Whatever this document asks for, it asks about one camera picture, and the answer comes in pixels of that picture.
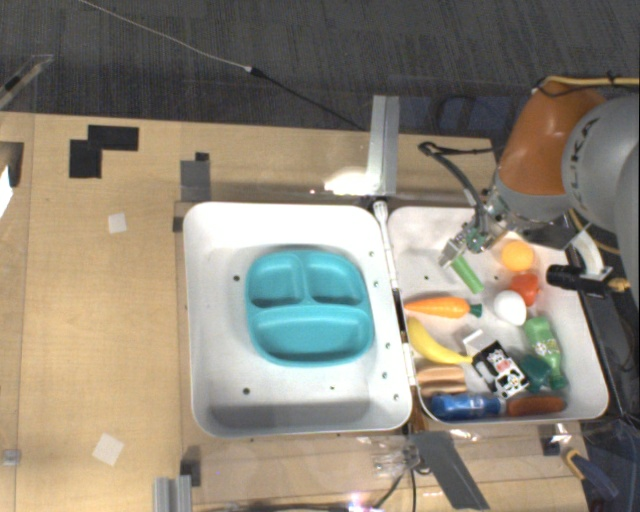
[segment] toy banana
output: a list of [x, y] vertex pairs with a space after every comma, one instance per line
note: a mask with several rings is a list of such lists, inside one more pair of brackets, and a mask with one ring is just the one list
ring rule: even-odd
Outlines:
[[470, 356], [463, 356], [440, 345], [434, 340], [419, 320], [409, 317], [407, 321], [409, 341], [422, 356], [434, 363], [442, 364], [471, 364]]

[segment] black tape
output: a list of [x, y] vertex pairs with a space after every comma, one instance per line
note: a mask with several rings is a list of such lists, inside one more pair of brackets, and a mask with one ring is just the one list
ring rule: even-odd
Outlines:
[[19, 76], [12, 76], [11, 78], [9, 78], [9, 80], [7, 80], [7, 83], [4, 84], [4, 90], [9, 92], [11, 91], [11, 89], [13, 89], [16, 85], [18, 85], [20, 83], [20, 80], [22, 80]]
[[173, 232], [174, 233], [182, 233], [182, 225], [184, 224], [184, 217], [174, 217], [173, 218]]
[[86, 140], [70, 141], [69, 178], [102, 178], [102, 151]]
[[139, 129], [129, 126], [89, 125], [89, 145], [94, 149], [138, 151]]
[[9, 186], [11, 188], [20, 184], [23, 153], [24, 144], [22, 142], [0, 141], [0, 172], [5, 166], [9, 168]]

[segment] green bottle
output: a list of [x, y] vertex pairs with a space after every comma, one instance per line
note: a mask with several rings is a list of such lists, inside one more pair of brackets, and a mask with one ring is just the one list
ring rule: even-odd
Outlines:
[[529, 379], [529, 387], [531, 393], [538, 393], [542, 386], [551, 387], [551, 366], [541, 357], [527, 354], [518, 363], [520, 369]]
[[544, 359], [551, 367], [551, 376], [549, 378], [551, 389], [566, 387], [568, 381], [560, 368], [562, 354], [560, 353], [558, 342], [551, 331], [549, 321], [543, 316], [530, 318], [524, 323], [524, 332], [527, 334], [529, 344], [536, 355]]

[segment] teal plastic tray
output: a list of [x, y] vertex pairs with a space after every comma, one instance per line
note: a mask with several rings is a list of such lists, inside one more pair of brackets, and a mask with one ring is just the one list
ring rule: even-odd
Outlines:
[[373, 340], [373, 318], [358, 269], [324, 251], [262, 256], [245, 287], [251, 341], [267, 360], [287, 366], [353, 361]]

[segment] wooden table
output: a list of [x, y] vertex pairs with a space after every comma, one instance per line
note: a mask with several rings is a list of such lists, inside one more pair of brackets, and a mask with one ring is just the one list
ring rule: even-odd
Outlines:
[[[138, 127], [139, 150], [104, 151], [102, 179], [70, 179], [69, 141], [86, 139], [89, 124]], [[461, 148], [487, 144], [434, 139]], [[11, 207], [14, 238], [0, 233], [5, 245], [28, 249], [3, 259], [24, 307], [3, 288], [0, 440], [3, 450], [17, 446], [22, 460], [17, 471], [0, 473], [0, 510], [151, 510], [154, 479], [175, 478], [192, 444], [222, 477], [194, 490], [197, 503], [339, 500], [334, 489], [371, 465], [352, 440], [229, 443], [193, 425], [188, 400], [181, 400], [188, 372], [180, 368], [185, 315], [172, 223], [180, 161], [196, 152], [209, 153], [219, 190], [322, 190], [330, 174], [366, 165], [368, 134], [4, 113], [0, 140], [25, 143], [23, 184]], [[415, 149], [422, 140], [400, 137], [399, 190], [459, 203], [457, 182]], [[458, 162], [478, 187], [488, 185], [491, 155]], [[125, 214], [127, 230], [110, 234], [108, 217], [117, 213]], [[493, 510], [523, 503], [529, 510], [584, 510], [580, 483], [558, 457], [541, 455], [535, 427], [476, 430], [486, 443], [467, 443], [461, 453]], [[124, 443], [113, 466], [92, 456], [103, 433]], [[579, 436], [571, 442], [584, 448]], [[323, 473], [312, 478], [315, 464]], [[362, 475], [353, 485], [363, 498], [388, 486]], [[419, 510], [449, 509], [432, 476], [418, 485]], [[234, 496], [237, 490], [243, 495]], [[404, 483], [387, 510], [408, 510], [410, 500]]]

